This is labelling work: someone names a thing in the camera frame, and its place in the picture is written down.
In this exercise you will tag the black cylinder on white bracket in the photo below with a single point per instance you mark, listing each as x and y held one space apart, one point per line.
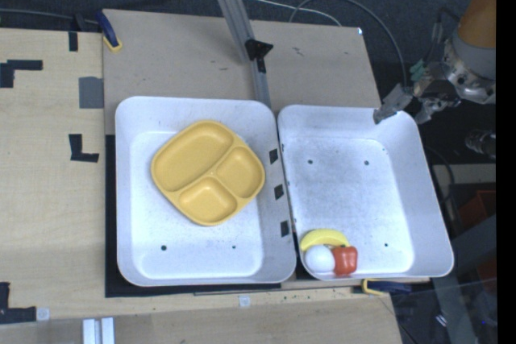
481 142

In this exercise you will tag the white plastic tray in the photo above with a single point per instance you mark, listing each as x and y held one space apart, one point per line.
350 193
201 254

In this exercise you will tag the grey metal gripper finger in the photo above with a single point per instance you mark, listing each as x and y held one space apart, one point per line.
425 113
393 102

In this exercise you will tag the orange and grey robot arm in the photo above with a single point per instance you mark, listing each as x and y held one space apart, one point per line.
479 24

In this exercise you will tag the white egg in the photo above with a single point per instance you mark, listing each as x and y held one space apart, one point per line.
319 258

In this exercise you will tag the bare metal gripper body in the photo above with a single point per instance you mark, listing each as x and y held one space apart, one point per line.
469 86

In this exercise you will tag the orange bell pepper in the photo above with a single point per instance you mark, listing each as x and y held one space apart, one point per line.
345 259

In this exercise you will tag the yellow divided plate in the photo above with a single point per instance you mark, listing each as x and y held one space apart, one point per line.
193 161

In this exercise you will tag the yellow banana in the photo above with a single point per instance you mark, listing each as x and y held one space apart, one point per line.
322 236

